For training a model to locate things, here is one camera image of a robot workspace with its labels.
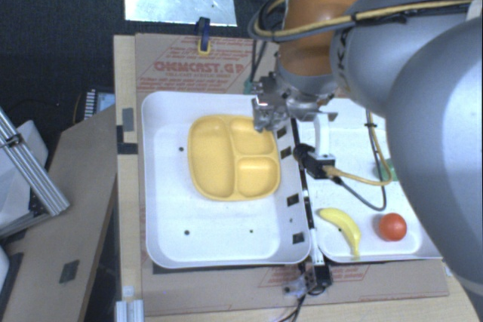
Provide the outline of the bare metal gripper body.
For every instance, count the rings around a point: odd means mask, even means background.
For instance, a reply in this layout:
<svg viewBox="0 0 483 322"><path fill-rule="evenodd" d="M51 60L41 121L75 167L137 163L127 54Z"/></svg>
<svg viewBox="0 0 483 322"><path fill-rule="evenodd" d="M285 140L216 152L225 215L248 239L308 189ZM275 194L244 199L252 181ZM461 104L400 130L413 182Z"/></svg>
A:
<svg viewBox="0 0 483 322"><path fill-rule="evenodd" d="M314 121L319 106L328 103L336 89L332 75L270 72L253 85L254 128L278 130L289 118Z"/></svg>

